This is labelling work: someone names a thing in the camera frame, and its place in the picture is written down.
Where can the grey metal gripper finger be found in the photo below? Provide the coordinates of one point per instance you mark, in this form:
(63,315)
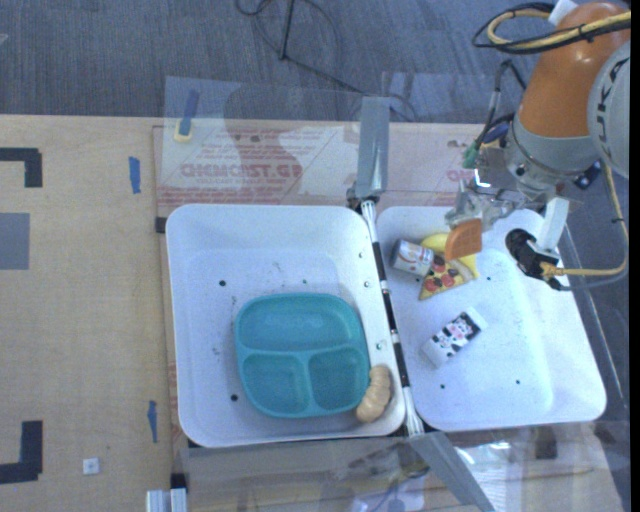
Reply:
(459,211)
(487,212)

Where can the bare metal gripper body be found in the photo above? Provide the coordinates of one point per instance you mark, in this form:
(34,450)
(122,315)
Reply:
(505,182)

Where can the orange toy bread slice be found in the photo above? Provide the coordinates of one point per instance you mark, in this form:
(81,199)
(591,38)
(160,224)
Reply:
(465,241)

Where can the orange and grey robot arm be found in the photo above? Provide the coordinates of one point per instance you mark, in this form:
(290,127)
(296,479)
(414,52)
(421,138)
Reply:
(560,95)

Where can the yellow banana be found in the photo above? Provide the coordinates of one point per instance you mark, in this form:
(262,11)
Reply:
(436,242)

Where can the white and orange can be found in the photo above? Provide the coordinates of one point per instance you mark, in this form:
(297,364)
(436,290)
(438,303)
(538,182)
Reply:
(411,257)

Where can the toy pizza slice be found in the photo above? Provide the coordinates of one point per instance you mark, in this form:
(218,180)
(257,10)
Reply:
(445,281)

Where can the cow print white carton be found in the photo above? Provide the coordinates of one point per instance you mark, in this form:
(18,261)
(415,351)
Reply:
(455,336)

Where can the brown cardboard board red print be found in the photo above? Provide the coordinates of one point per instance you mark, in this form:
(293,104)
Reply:
(320,165)

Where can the white plastic tray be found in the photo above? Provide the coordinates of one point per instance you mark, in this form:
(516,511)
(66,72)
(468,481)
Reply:
(500,360)
(210,320)

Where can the beige toy bread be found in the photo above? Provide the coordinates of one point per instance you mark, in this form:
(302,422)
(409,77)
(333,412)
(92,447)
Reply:
(376,397)

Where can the teal divided plate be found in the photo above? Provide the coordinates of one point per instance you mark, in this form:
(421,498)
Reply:
(300,350)

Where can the black cylinder on white bracket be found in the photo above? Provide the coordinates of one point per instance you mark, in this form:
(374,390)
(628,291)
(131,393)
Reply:
(530,252)

